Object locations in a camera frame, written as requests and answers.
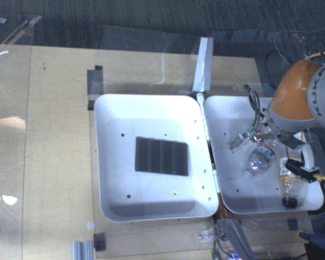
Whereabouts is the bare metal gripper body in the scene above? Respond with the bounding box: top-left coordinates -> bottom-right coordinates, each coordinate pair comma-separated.
249,120 -> 283,144

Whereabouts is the clear bottle with blue label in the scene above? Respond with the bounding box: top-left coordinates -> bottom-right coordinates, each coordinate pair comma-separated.
242,139 -> 279,180

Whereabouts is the thin black and white rod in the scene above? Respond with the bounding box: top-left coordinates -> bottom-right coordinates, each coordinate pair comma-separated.
196,92 -> 222,198

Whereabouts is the clear bottle with orange label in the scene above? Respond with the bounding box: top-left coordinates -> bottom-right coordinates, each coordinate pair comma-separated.
278,157 -> 304,209

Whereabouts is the white plastic tray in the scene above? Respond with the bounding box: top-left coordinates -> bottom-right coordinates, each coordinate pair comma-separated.
204,94 -> 325,215
93,93 -> 220,224

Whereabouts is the black ribbed rectangular mat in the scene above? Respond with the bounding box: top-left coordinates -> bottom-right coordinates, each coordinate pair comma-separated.
135,136 -> 190,177

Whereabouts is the black cylinder on white bracket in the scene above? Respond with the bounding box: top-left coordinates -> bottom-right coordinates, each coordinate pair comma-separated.
284,144 -> 321,184

